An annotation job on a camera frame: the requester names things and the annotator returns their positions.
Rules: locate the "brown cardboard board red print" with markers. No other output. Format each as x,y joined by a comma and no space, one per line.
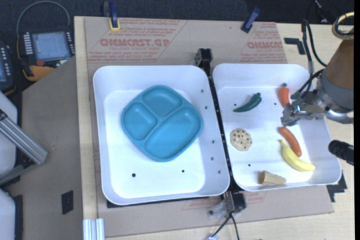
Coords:
180,42

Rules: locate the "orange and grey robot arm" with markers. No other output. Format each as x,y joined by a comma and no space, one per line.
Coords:
341,64

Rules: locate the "white plastic tray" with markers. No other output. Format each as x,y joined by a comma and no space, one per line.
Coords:
264,123
157,182

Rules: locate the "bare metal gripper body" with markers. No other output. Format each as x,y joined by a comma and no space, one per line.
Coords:
310,108

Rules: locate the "yellow banana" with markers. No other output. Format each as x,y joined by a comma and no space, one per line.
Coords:
294,161

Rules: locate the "beige dotted biscuit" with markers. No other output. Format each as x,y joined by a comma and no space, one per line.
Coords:
241,140

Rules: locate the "orange sausage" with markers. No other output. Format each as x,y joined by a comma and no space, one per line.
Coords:
291,140

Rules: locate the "orange carrot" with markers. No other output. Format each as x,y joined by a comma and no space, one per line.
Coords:
284,95

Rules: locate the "blue divided plate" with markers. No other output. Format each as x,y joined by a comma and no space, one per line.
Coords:
163,125

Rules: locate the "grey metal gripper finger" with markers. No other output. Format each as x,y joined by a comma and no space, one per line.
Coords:
288,120
291,109

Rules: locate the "green chili pepper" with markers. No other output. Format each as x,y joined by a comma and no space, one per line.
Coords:
249,104

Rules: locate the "thin black rod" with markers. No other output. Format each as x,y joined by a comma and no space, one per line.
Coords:
222,132

